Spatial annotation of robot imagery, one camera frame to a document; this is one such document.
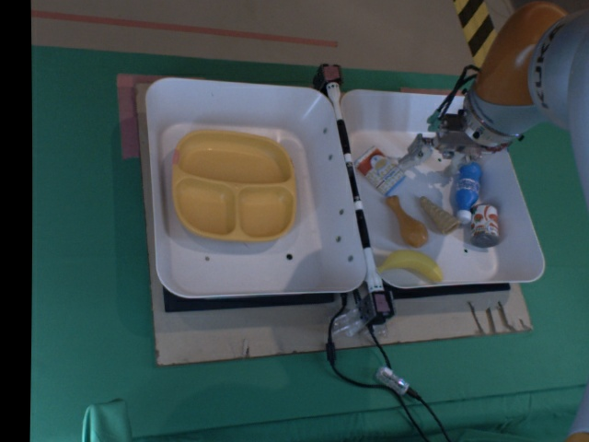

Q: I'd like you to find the black block with thin wires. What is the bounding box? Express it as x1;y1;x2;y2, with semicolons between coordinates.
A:
358;290;396;326
312;63;344;92

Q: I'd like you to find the blue bottle with white cap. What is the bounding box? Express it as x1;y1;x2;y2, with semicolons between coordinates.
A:
453;161;483;225

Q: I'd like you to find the black and white thin rod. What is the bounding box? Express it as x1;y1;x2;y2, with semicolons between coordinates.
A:
324;80;386;297

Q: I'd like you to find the brown cardboard board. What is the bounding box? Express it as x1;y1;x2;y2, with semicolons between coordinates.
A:
135;74;534;366

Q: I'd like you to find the yellow divided plate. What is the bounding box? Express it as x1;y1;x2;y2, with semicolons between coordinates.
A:
170;129;297;242

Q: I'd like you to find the black cylinder on white bracket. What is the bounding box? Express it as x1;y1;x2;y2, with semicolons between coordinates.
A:
440;112;466;133

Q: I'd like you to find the white and red carton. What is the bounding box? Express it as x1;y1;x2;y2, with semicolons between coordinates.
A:
353;147;407;197

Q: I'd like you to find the brown chicken drumstick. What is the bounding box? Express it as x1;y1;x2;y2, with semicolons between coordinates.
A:
385;194;429;249

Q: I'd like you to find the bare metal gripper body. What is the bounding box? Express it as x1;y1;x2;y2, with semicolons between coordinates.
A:
431;110;514;160

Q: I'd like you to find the beige ice cream cone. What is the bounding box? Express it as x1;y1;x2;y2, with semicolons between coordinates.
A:
418;195;461;236

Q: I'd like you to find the white and orange can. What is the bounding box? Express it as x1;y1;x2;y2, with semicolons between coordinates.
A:
468;203;502;248

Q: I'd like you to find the yellow banana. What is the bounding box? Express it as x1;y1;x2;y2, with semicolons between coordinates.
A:
376;249;445;285

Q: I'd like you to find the white plastic tray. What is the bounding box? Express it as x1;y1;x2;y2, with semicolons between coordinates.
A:
144;76;368;299
340;88;546;289

